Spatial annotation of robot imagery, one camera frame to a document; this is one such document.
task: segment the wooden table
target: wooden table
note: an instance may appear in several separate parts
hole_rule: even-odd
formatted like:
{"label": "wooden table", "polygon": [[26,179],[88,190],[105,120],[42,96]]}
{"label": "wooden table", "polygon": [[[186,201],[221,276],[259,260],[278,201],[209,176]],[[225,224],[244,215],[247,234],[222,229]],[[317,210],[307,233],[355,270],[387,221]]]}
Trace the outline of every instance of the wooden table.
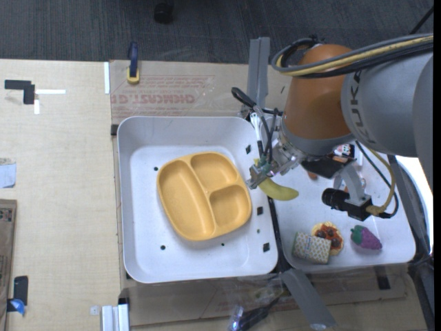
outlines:
{"label": "wooden table", "polygon": [[[18,201],[12,264],[29,278],[25,316],[9,331],[99,330],[94,306],[116,305],[121,291],[110,97],[103,63],[0,60],[3,79],[28,80],[42,94],[40,113],[22,91],[0,88],[0,157],[17,162]],[[344,329],[423,330],[410,278],[406,297],[329,307]],[[225,330],[227,320],[150,325],[137,330]],[[271,313],[253,330],[310,330],[300,310]]]}

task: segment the banana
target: banana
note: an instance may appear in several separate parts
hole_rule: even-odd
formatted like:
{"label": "banana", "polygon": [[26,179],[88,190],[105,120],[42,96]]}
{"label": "banana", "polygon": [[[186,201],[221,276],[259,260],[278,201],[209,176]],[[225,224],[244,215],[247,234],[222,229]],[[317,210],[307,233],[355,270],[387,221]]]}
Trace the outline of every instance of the banana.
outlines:
{"label": "banana", "polygon": [[298,191],[288,188],[287,186],[281,186],[274,183],[270,178],[266,178],[258,187],[269,197],[274,200],[288,201],[295,199],[298,196]]}

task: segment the blue and yellow clamp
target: blue and yellow clamp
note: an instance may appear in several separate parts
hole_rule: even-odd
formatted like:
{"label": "blue and yellow clamp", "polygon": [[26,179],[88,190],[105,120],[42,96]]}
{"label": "blue and yellow clamp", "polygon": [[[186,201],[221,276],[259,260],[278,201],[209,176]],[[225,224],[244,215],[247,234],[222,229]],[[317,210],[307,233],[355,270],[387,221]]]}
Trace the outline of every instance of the blue and yellow clamp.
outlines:
{"label": "blue and yellow clamp", "polygon": [[127,82],[131,84],[139,83],[139,69],[138,69],[138,44],[130,42],[129,52],[127,57],[130,60],[130,66],[127,68]]}

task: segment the toy pizza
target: toy pizza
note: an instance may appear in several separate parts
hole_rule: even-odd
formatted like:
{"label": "toy pizza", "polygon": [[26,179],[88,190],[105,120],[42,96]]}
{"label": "toy pizza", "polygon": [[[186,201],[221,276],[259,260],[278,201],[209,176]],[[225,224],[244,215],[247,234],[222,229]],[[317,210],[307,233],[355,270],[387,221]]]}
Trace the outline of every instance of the toy pizza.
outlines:
{"label": "toy pizza", "polygon": [[329,255],[337,255],[343,249],[342,235],[332,222],[317,223],[312,228],[311,235],[331,241]]}

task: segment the orange divided plate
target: orange divided plate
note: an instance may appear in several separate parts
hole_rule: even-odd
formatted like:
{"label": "orange divided plate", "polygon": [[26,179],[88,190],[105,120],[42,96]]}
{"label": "orange divided plate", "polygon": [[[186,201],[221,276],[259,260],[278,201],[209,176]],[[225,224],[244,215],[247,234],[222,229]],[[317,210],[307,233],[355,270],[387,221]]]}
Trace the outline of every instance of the orange divided plate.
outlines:
{"label": "orange divided plate", "polygon": [[170,223],[188,240],[227,234],[251,216],[248,187],[224,154],[198,152],[174,159],[158,171],[156,184]]}

